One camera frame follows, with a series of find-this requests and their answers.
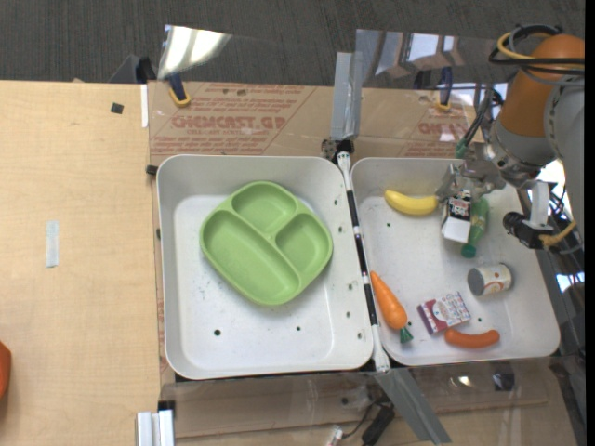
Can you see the brown cardboard board red print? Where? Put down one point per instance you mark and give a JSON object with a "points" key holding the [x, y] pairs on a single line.
{"points": [[260, 119]]}

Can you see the orange carrot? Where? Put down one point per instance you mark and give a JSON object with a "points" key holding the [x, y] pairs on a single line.
{"points": [[389, 302]]}

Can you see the black and white carton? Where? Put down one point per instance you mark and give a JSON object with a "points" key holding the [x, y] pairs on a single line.
{"points": [[458, 219]]}

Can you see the yellow banana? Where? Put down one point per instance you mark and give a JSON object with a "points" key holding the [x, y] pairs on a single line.
{"points": [[411, 204]]}

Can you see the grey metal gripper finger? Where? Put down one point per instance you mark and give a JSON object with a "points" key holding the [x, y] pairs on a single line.
{"points": [[480, 192], [450, 181]]}

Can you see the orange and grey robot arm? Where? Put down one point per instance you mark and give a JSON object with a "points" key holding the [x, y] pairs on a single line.
{"points": [[530, 95]]}

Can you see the white can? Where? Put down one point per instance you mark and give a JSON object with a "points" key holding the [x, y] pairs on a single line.
{"points": [[493, 279]]}

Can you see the thin black and white rod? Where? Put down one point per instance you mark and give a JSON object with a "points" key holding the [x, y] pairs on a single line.
{"points": [[355, 221]]}

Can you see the purple and white carton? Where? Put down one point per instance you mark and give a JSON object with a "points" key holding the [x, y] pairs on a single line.
{"points": [[444, 313]]}

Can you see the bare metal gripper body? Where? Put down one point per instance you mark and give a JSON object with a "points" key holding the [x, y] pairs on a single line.
{"points": [[488, 170]]}

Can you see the orange sausage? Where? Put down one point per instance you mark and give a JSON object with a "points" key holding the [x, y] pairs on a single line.
{"points": [[472, 338]]}

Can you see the black cylinder on white bracket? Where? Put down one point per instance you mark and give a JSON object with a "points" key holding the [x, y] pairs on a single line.
{"points": [[527, 230]]}

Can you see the green divided plate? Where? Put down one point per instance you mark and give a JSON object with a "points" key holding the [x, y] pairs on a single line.
{"points": [[260, 244]]}

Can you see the white plastic tray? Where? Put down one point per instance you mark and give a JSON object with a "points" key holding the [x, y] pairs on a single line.
{"points": [[418, 249], [260, 342]]}

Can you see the green bottle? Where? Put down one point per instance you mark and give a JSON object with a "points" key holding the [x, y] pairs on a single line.
{"points": [[476, 228]]}

